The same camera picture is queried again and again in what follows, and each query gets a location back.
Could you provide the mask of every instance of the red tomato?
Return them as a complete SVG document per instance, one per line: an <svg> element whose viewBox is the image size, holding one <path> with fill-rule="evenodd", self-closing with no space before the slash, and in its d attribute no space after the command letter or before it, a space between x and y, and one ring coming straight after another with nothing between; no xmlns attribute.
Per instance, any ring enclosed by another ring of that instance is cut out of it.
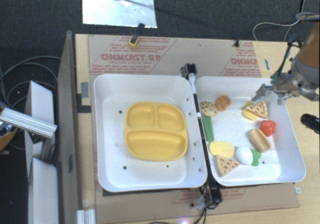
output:
<svg viewBox="0 0 320 224"><path fill-rule="evenodd" d="M260 124L260 130L265 136L269 137L275 130L276 123L270 120L263 120Z"/></svg>

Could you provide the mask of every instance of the black fabric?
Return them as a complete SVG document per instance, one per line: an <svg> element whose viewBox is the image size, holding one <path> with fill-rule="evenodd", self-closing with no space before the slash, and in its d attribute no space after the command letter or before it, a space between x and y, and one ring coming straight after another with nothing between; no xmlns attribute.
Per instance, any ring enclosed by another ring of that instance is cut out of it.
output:
<svg viewBox="0 0 320 224"><path fill-rule="evenodd" d="M291 24L300 0L154 0L157 29L145 28L144 36L253 40L252 29L261 22ZM319 0L305 0L304 11L319 13ZM291 33L303 40L310 24L299 24ZM67 30L74 33L131 35L134 28L82 24L82 0L0 0L0 66L2 71L35 56L61 56ZM282 41L287 28L263 25L256 36ZM58 73L59 61L41 63ZM6 91L25 80L54 84L42 68L23 66L5 78ZM12 93L14 103L28 91L27 85ZM24 111L24 102L17 109ZM23 133L12 141L24 147ZM0 155L0 223L28 221L28 180L23 151L8 146Z"/></svg>

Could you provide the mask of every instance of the white tray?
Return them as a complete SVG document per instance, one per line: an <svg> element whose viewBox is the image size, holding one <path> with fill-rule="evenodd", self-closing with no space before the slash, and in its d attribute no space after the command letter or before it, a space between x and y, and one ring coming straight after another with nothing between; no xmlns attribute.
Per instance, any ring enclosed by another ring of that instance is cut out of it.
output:
<svg viewBox="0 0 320 224"><path fill-rule="evenodd" d="M242 115L242 108L261 84L270 84L267 78L248 77L207 77L196 82L199 102L215 100L222 95L231 99L231 105L212 117L215 141L232 143L235 147L247 146L255 149L248 138L248 132L258 129L262 119L251 121ZM288 183L301 181L306 175L306 167L296 140L286 105L278 105L274 93L266 102L268 120L276 122L274 133L268 137L270 150L261 154L259 165L241 165L223 177L219 176L214 157L209 153L213 177L226 187Z"/></svg>
<svg viewBox="0 0 320 224"><path fill-rule="evenodd" d="M190 83L180 76L103 74L94 81L93 123L97 139L98 180L110 192L197 188L207 180L195 101ZM186 154L174 161L147 161L125 144L125 117L134 103L172 104L185 116Z"/></svg>

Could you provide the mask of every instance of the pizza slice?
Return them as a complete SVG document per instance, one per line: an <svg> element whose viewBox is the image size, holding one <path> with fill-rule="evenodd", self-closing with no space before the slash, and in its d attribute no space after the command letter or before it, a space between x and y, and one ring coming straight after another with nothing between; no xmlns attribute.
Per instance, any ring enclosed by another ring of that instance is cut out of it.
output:
<svg viewBox="0 0 320 224"><path fill-rule="evenodd" d="M239 162L220 155L216 156L215 162L220 176L230 173L240 165Z"/></svg>
<svg viewBox="0 0 320 224"><path fill-rule="evenodd" d="M261 101L256 105L249 105L245 110L257 115L260 118L266 119L268 117L268 107L265 101Z"/></svg>

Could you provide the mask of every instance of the gray panel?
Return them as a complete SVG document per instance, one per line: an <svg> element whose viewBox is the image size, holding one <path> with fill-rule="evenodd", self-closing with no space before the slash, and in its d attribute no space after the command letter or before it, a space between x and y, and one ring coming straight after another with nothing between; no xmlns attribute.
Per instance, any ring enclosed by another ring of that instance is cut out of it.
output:
<svg viewBox="0 0 320 224"><path fill-rule="evenodd" d="M78 119L76 106L76 79L72 32L66 33L62 60L58 73L58 138L61 221L77 223L77 210L82 207L81 184L77 173Z"/></svg>

